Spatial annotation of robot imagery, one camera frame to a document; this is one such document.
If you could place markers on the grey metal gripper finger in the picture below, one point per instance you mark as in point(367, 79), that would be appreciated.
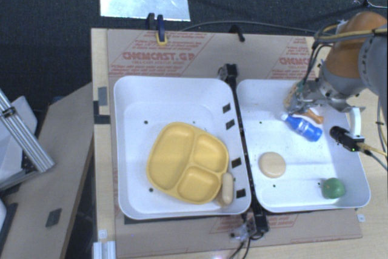
point(303, 108)
point(291, 106)

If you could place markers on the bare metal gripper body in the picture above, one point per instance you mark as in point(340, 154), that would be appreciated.
point(318, 94)

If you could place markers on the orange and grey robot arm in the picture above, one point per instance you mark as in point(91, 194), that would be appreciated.
point(345, 51)

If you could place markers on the orange and white toy food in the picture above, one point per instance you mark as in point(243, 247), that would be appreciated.
point(315, 117)

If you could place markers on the blue plastic bottle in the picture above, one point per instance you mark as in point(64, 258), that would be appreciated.
point(304, 128)

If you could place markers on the thin black rod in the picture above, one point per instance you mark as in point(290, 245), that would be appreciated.
point(242, 136)

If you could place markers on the white plastic tray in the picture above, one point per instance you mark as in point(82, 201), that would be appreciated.
point(303, 166)
point(136, 160)

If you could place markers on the beige round biscuit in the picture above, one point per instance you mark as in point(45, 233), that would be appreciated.
point(272, 164)

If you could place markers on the green ball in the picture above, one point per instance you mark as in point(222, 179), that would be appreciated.
point(333, 188)

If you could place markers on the beige bread roll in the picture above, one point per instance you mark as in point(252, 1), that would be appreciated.
point(227, 192)

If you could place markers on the brown cardboard board red print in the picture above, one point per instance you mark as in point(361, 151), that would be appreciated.
point(194, 54)

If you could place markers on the yellow divided plate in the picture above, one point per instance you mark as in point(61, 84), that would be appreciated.
point(179, 157)

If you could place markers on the black cylinder on white bracket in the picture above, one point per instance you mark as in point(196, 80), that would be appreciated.
point(342, 136)

